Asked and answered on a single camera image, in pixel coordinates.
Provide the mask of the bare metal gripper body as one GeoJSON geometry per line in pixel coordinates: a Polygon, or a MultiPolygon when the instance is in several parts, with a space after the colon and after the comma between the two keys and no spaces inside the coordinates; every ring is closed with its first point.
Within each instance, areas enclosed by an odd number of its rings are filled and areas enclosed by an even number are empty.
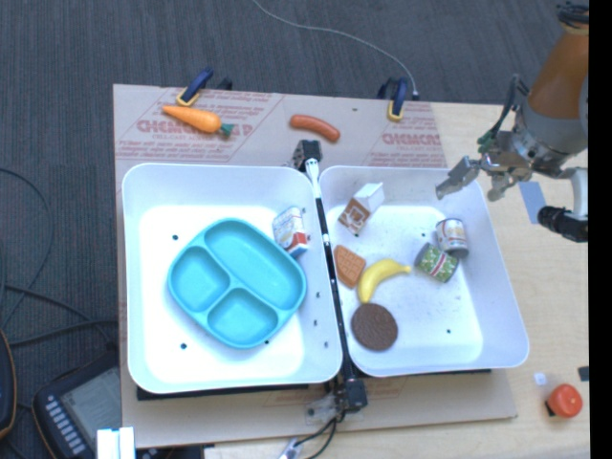
{"type": "Polygon", "coordinates": [[[480,138],[481,167],[522,181],[533,173],[556,177],[570,155],[551,149],[528,129],[488,131],[480,138]]]}

